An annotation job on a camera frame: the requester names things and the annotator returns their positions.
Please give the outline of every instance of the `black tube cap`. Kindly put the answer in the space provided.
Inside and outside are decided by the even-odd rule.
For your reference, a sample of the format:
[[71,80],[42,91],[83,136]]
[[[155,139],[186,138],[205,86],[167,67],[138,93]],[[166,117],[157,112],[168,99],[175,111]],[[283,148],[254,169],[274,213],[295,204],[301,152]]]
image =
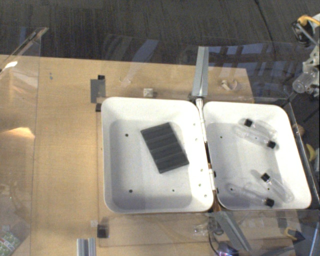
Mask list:
[[244,125],[245,125],[245,126],[248,126],[248,127],[251,127],[253,123],[254,123],[254,122],[253,122],[252,120],[250,120],[250,119],[246,119],[246,120],[244,121]]
[[273,200],[273,199],[271,199],[271,198],[269,198],[269,197],[267,197],[267,198],[265,199],[265,205],[266,205],[266,206],[272,207],[272,206],[274,206],[274,204],[275,204],[275,200]]
[[270,179],[270,176],[265,172],[265,173],[261,176],[261,179],[262,179],[264,182],[267,182],[267,181]]
[[277,144],[276,144],[274,141],[269,140],[269,141],[268,141],[268,144],[267,144],[266,146],[269,147],[269,148],[271,148],[271,149],[274,149],[276,145],[277,145]]

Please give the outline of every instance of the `wooden surface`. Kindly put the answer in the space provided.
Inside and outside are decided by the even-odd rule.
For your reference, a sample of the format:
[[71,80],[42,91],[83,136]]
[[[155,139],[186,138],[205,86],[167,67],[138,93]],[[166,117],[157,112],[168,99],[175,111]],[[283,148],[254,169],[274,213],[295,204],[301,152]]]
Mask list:
[[[194,70],[194,66],[40,58],[32,188],[32,256],[76,255],[77,238],[96,237],[96,223],[105,216],[115,216],[103,200],[100,116],[95,112],[96,105],[90,103],[90,79],[105,75],[107,96],[142,97],[143,88],[154,88],[158,98],[186,99],[192,88]],[[221,92],[219,95],[229,97],[230,94],[221,91],[222,78],[229,81],[236,78],[241,86],[232,94],[251,102],[245,69],[210,68],[209,93]],[[212,254],[207,238],[185,242],[173,234],[172,230],[167,233],[172,243],[166,244],[104,247],[104,241],[97,242],[102,245],[97,246],[97,255]],[[140,238],[133,239],[132,244]]]

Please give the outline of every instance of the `floor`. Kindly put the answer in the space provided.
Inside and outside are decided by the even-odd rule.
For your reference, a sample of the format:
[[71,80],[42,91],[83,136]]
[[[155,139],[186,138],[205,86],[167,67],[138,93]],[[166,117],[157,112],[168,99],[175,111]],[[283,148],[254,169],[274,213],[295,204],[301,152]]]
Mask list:
[[[58,58],[110,59],[111,35],[159,40],[175,49],[171,55],[178,55],[181,45],[293,43],[291,23],[302,14],[315,15],[318,8],[318,0],[1,0],[0,38],[9,40],[0,41],[0,54],[12,52],[12,42],[30,27],[49,28],[41,55]],[[306,143],[319,147],[319,101],[299,95],[293,106],[307,129]]]

